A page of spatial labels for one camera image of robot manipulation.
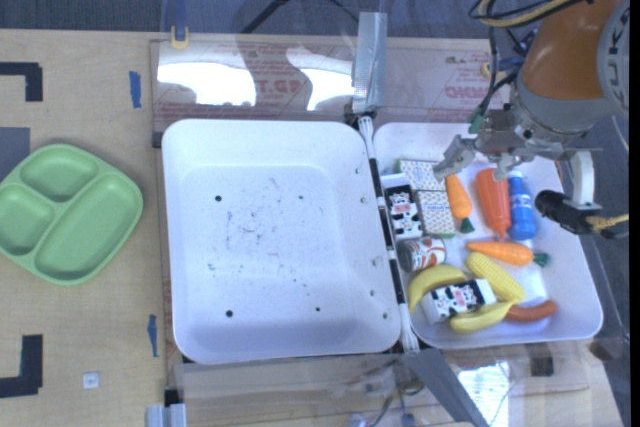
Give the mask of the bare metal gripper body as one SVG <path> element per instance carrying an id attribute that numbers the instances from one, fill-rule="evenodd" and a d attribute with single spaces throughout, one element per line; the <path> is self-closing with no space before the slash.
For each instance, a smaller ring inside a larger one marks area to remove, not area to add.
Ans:
<path id="1" fill-rule="evenodd" d="M 480 124 L 475 148 L 496 159 L 556 159 L 564 153 L 563 143 L 561 133 L 535 123 L 524 111 L 492 109 Z"/>

